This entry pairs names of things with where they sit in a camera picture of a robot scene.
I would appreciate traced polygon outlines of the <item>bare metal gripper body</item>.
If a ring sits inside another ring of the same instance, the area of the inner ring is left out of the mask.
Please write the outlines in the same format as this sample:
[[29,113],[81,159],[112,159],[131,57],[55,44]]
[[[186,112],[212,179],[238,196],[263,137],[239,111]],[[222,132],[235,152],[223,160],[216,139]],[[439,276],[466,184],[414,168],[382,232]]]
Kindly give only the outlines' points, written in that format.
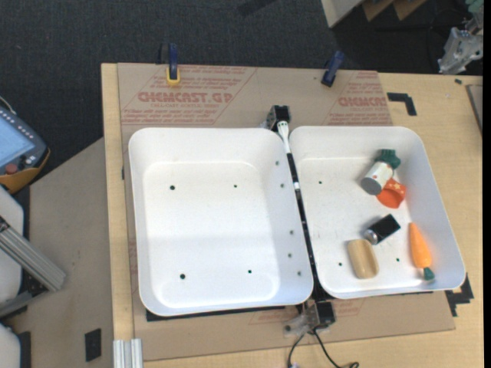
[[481,12],[472,13],[472,18],[464,21],[464,29],[471,35],[482,35],[483,14]]

